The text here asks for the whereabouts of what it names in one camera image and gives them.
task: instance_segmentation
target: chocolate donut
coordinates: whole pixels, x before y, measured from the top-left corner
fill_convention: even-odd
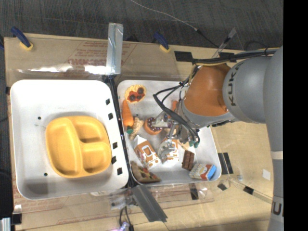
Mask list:
[[[156,121],[156,118],[150,117],[150,118],[145,120],[144,125],[143,125],[145,131],[147,133],[151,134],[151,135],[159,134],[163,130],[162,128],[153,127],[152,122],[154,122],[154,121]]]

